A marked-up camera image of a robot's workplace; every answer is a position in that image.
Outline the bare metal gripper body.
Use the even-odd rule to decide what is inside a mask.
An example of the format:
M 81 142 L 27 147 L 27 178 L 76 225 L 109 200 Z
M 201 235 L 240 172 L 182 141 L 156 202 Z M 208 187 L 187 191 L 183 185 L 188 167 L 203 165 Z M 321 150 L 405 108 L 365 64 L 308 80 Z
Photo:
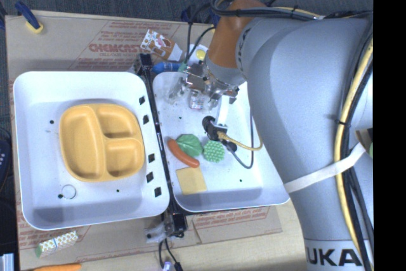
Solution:
M 239 93 L 238 86 L 220 81 L 204 63 L 193 63 L 186 68 L 185 72 L 186 85 L 210 99 L 219 99 L 223 95 L 235 98 Z

